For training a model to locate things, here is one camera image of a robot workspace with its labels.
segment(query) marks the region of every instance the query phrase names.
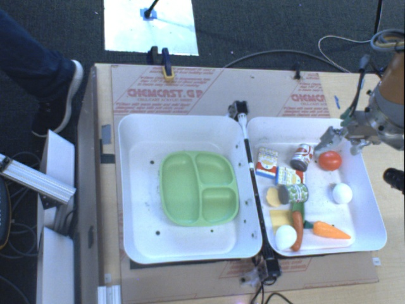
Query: round cracker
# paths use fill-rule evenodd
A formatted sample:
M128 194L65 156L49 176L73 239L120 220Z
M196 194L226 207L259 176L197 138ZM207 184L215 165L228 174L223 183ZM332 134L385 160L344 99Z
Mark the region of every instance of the round cracker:
M279 207L281 205L278 198L278 189L276 187L270 187L267 190L266 200L271 207Z

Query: orange carrot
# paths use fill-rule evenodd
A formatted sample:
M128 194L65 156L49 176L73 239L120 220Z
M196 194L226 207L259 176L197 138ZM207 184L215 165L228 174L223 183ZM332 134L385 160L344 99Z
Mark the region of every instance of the orange carrot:
M304 234L304 223L302 222L302 214L296 210L292 212L292 226L297 231L297 241L291 246L292 251L298 251L302 243L302 235Z
M313 232L315 235L322 236L324 238L351 239L350 235L330 224L321 221L317 221L314 223Z

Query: white tray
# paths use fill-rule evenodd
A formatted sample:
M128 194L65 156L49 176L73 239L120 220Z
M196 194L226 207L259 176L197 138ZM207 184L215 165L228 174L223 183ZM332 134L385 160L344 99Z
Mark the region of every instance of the white tray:
M123 243L135 262L249 258L262 237L244 138L237 122L217 116L133 114L118 126L123 198ZM159 166L176 151L210 151L232 164L239 190L237 216L226 224L184 227L165 215Z
M316 146L320 136L329 126L340 127L340 120L329 118L256 117L249 121L247 130L254 161L258 148L265 146L278 151L278 165L290 167L289 162L301 143ZM334 224L352 236L350 240L327 239L315 236L311 229L304 230L301 249L279 251L271 224L270 210L288 210L290 205L271 208L266 201L266 192L275 185L275 180L256 176L261 197L263 216L268 239L272 247L283 256L324 255L355 251L374 251L384 247L387 233L378 209L370 180L361 154L350 154L350 142L344 140L336 149L342 157L342 166L333 172L322 170L315 162L306 171L309 198L305 202L305 219ZM345 182L353 191L353 199L345 205L332 198L334 184Z

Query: white ball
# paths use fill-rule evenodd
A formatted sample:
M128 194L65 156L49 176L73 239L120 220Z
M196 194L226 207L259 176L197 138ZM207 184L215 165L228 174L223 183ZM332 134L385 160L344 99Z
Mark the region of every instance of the white ball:
M291 225L282 225L276 232L276 247L278 250L286 250L297 241L297 232Z
M338 204L347 204L353 198L352 189L347 185L341 182L337 184L332 192L333 199Z

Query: person's leg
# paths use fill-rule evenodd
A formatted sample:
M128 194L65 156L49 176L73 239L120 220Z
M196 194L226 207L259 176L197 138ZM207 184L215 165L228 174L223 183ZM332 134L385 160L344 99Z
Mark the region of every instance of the person's leg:
M0 70L29 94L40 108L32 126L37 136L60 132L69 122L72 98L80 87L83 68L39 44L0 9Z

